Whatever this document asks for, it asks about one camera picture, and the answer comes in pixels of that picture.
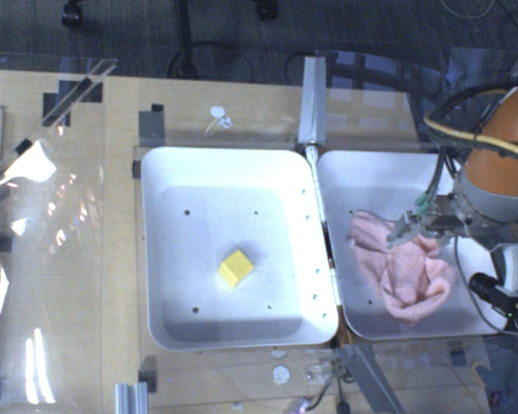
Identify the pink cloth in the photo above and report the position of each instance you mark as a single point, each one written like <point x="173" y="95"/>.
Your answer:
<point x="408" y="280"/>

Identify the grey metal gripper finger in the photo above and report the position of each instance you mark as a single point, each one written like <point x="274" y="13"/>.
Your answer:
<point x="427" y="234"/>
<point x="400" y="230"/>

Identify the thin black and white rod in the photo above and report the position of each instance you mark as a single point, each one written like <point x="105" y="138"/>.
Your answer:
<point x="324" y="214"/>

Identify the black cylinder on white bracket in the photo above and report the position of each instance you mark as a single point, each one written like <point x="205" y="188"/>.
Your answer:
<point x="513" y="270"/>

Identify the yellow cube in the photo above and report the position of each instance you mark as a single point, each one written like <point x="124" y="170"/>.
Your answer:
<point x="236" y="268"/>

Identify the white plastic tray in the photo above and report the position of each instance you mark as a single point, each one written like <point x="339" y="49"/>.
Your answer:
<point x="371" y="179"/>
<point x="241" y="231"/>

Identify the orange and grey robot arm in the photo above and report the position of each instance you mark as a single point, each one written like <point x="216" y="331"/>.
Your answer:
<point x="505" y="145"/>

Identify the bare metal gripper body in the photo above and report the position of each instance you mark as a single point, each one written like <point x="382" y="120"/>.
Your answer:
<point x="446" y="216"/>

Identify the pale wood board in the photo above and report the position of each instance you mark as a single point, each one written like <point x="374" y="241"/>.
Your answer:
<point x="121" y="240"/>

